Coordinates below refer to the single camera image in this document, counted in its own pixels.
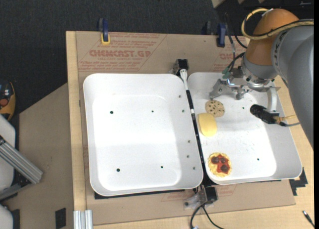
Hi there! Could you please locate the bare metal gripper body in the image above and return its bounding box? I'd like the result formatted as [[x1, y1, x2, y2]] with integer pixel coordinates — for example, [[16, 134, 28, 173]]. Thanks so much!
[[223, 70, 276, 94]]

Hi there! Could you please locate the brown chocolate chip biscuit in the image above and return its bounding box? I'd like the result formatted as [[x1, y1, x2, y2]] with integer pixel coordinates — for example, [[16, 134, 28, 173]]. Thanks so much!
[[205, 100, 226, 118]]

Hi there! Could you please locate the thin black and white rod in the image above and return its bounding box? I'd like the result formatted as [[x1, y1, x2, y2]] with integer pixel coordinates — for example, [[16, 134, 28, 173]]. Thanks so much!
[[179, 69, 206, 188]]

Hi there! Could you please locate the pale yellow bread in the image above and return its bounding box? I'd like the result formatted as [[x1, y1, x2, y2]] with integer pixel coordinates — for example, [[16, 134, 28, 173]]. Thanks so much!
[[196, 113, 218, 137]]

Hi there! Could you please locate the white plastic tray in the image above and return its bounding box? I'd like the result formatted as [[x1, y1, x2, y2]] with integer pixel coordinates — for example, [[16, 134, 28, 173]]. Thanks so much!
[[82, 73, 204, 197], [186, 72, 303, 186]]

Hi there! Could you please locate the yellow and red pizza slice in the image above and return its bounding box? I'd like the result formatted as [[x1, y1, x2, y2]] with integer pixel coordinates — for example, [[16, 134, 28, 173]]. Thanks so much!
[[207, 152, 233, 178]]

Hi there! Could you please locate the brown cardboard board red print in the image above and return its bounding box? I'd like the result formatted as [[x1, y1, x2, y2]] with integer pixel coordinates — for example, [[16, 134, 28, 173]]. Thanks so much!
[[75, 30, 297, 226]]

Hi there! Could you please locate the black cylinder on white bracket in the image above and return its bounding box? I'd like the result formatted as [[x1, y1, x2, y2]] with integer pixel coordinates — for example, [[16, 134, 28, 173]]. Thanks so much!
[[250, 86, 281, 125]]

